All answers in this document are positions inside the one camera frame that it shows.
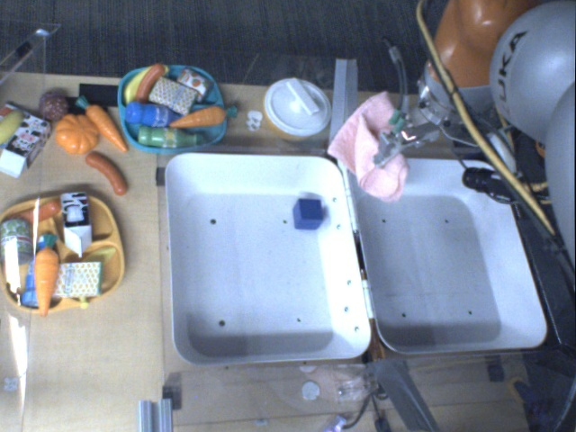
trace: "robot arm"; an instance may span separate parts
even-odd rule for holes
[[[572,267],[575,15],[574,2],[449,0],[434,42],[467,109],[484,113],[496,106],[510,124],[546,145],[553,210]],[[418,106],[403,128],[381,135],[374,163],[385,165],[404,149],[435,139],[438,130],[474,146],[451,93],[426,65]]]

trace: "yellow cable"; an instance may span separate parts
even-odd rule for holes
[[[535,216],[542,222],[546,230],[548,230],[548,232],[551,235],[555,235],[554,228],[552,227],[551,222],[546,217],[546,214],[542,210],[541,206],[538,204],[537,199],[512,174],[512,172],[502,161],[500,156],[496,153],[496,151],[494,151],[494,149],[491,147],[488,141],[482,136],[482,134],[474,124],[472,117],[466,110],[464,100],[460,96],[460,93],[456,90],[455,83],[452,81],[452,78],[450,77],[446,68],[444,67],[444,64],[442,63],[440,55],[438,54],[438,51],[436,49],[436,45],[434,44],[432,35],[430,34],[426,22],[424,21],[424,17],[422,16],[422,5],[424,4],[424,1],[425,0],[419,0],[416,9],[416,19],[418,22],[418,27],[422,32],[427,47],[430,50],[432,59],[434,60],[434,68],[436,69],[436,72],[445,83],[448,89],[448,94],[452,97],[454,106],[458,111],[464,126],[466,127],[466,129],[468,130],[474,141],[478,144],[478,147],[484,153],[486,158],[494,166],[494,168],[502,175],[502,177],[504,177],[504,179],[506,179],[506,181],[508,181],[508,183],[512,186],[515,192],[520,195],[520,197],[532,210]]]
[[[500,120],[500,125],[502,125],[503,129],[506,129],[506,127],[508,127],[508,123],[506,122],[506,119],[504,118],[504,116],[502,115],[502,113],[500,112],[498,107],[495,107],[495,109],[496,109],[496,113],[498,114],[498,118]],[[515,150],[514,150],[514,141],[512,140],[512,133],[510,133],[510,131],[504,131],[504,135],[506,136],[506,140],[508,141],[510,148],[514,152]]]
[[[543,190],[548,188],[548,182],[547,181],[543,181],[542,183],[532,183],[530,185],[530,189],[532,189],[532,192],[542,192]]]

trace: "cardboard box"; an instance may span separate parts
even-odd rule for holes
[[[196,90],[162,76],[154,84],[149,100],[151,103],[165,105],[176,113],[186,115],[192,109],[197,97]]]
[[[60,196],[64,221],[64,243],[82,257],[92,244],[92,223],[86,192],[69,192]]]
[[[65,263],[58,270],[54,296],[60,298],[91,298],[100,294],[102,263]]]
[[[18,107],[6,104],[0,109],[0,117],[5,117]],[[30,167],[52,133],[49,121],[24,112],[20,128],[5,145],[0,155],[0,171],[12,177],[20,177],[24,169]]]
[[[195,90],[198,93],[198,98],[196,100],[198,103],[201,103],[206,98],[206,95],[208,95],[213,85],[212,81],[208,78],[201,76],[198,72],[195,72],[190,68],[183,69],[176,81],[179,84],[188,86],[188,88]]]

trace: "wooden table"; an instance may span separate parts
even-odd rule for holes
[[[15,74],[0,86],[0,103],[9,100],[34,112],[42,92],[58,89],[77,96],[80,83],[114,86],[119,79]],[[326,148],[328,131],[300,145],[277,138],[266,124],[249,131],[247,113],[262,111],[265,87],[222,85],[221,90],[239,114],[214,150],[305,154]],[[359,102],[369,95],[360,94]],[[115,108],[111,114],[118,122]],[[169,158],[136,149],[122,154],[104,139],[97,149],[124,173],[126,195],[115,195],[100,173],[82,157],[66,154],[54,139],[20,178],[0,174],[0,212],[38,195],[87,191],[97,196],[114,213],[126,256],[121,286],[86,310],[41,318],[0,299],[0,428],[133,431],[138,402],[158,401],[164,385],[186,392],[183,407],[175,411],[181,431],[255,430],[266,424],[264,430],[315,431],[336,413],[354,415],[358,403],[339,404],[332,395],[334,379],[346,377],[340,367],[326,365],[316,374],[296,365],[206,368],[177,355],[170,331],[166,200],[164,188],[157,186],[157,169]],[[443,144],[424,152],[420,155],[450,157]],[[302,397],[302,384],[309,379],[323,388],[318,400]],[[383,407],[391,423],[401,427],[392,405]],[[521,408],[517,414],[521,427]],[[372,417],[366,415],[356,430],[374,430]]]

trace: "dark carpet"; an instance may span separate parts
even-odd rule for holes
[[[331,87],[335,58],[347,58],[357,59],[362,90],[396,91],[386,36],[400,47],[414,91],[426,60],[417,2],[0,0],[0,20],[61,24],[49,41],[50,73],[121,77],[164,62],[203,68],[226,83],[296,76]],[[11,42],[0,33],[0,49]]]

